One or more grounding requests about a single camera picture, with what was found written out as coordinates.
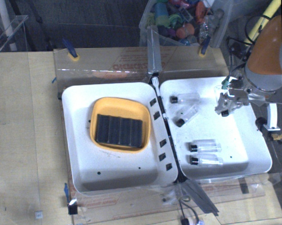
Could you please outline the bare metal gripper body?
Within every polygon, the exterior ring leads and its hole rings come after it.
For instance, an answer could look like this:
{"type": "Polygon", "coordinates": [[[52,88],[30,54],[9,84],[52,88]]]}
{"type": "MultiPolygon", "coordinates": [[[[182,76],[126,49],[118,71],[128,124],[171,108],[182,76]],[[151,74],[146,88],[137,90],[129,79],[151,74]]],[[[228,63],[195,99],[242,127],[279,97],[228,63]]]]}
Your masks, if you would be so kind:
{"type": "Polygon", "coordinates": [[[239,102],[239,106],[248,106],[248,94],[242,79],[232,79],[227,86],[227,99],[239,102]]]}

